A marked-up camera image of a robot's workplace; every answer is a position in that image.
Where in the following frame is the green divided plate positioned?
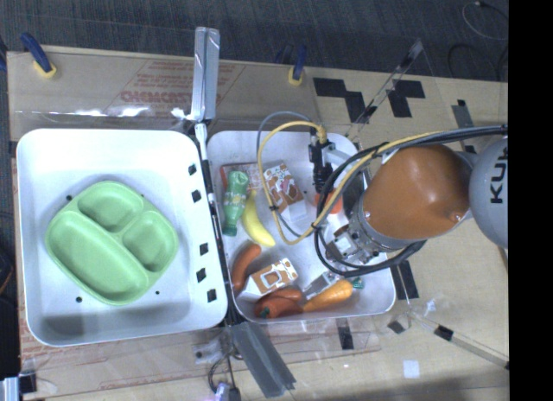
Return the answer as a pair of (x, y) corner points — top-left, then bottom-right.
(44, 180), (181, 307)

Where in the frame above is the white plastic tray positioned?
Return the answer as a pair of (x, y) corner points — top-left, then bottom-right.
(16, 127), (229, 347)
(206, 130), (397, 326)

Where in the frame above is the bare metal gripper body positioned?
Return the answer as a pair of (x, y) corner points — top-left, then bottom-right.
(321, 212), (378, 269)

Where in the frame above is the light orange carrot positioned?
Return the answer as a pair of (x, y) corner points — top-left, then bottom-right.
(302, 278), (365, 314)

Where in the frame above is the brown cardboard board red print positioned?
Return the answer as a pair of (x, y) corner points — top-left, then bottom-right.
(6, 44), (384, 396)

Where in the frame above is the black cylinder on white bracket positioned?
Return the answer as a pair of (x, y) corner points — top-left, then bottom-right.
(308, 133), (360, 195)

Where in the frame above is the dark orange carrot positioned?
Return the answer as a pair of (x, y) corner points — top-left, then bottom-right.
(253, 296), (305, 320)

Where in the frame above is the white and brown carton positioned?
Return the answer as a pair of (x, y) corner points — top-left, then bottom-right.
(239, 258), (300, 301)
(262, 162), (310, 224)

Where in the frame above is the orange round object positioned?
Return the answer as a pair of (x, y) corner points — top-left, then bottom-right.
(314, 189), (345, 215)

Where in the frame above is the red and white flat packet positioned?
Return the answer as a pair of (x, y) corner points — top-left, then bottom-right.
(219, 160), (271, 191)

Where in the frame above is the brown sausage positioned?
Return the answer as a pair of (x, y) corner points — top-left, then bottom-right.
(231, 242), (263, 293)
(258, 287), (303, 304)

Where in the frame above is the green plastic bottle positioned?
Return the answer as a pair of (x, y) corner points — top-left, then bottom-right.
(221, 169), (251, 237)

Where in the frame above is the yellow banana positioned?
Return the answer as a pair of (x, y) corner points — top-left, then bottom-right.
(240, 189), (277, 248)

